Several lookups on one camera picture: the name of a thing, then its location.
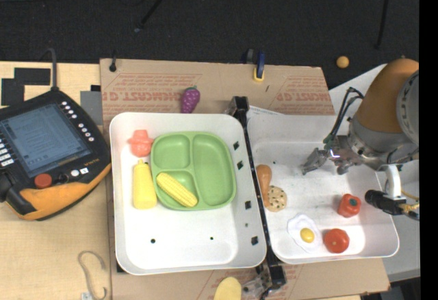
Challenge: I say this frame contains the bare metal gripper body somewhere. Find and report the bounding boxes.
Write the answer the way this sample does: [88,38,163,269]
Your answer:
[326,136,387,170]

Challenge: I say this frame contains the white plastic tray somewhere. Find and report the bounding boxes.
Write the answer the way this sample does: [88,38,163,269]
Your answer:
[245,105,401,266]
[109,112,268,276]

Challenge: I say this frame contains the red bell pepper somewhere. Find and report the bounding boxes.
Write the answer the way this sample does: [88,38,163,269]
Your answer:
[337,193,363,218]

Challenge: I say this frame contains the chocolate chip biscuit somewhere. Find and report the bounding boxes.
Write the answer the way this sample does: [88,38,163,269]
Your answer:
[266,185,288,213]

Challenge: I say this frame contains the brown chicken drumstick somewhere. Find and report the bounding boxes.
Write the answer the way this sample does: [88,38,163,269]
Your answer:
[255,164,273,208]

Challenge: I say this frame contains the white fried egg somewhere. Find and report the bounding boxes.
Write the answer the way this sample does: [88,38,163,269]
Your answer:
[286,212,324,254]

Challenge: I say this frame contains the red tomato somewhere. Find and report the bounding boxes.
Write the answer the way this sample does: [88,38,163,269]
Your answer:
[322,227,350,254]

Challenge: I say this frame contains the green divided plate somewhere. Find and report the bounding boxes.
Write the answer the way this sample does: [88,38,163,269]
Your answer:
[150,131,238,212]

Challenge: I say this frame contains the brown cardboard board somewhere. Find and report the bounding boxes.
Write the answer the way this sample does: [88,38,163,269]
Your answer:
[99,58,391,300]

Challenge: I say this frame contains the purple grapes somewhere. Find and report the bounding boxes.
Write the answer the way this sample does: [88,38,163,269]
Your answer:
[180,85,201,114]

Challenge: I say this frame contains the yellow corn cob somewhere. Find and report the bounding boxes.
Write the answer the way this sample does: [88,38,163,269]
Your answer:
[155,172,199,208]

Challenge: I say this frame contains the pale yellow toy food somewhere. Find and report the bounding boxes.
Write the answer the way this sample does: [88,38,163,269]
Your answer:
[213,276,243,300]

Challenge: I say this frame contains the yellow mustard bottle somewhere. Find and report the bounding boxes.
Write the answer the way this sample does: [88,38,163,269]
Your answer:
[132,159,158,210]

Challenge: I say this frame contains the pink toy shrimp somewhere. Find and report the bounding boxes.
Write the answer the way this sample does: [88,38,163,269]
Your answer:
[127,129,155,158]

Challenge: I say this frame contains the black cylinder on white bracket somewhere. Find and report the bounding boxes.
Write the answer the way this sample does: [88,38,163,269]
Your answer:
[364,163,409,216]

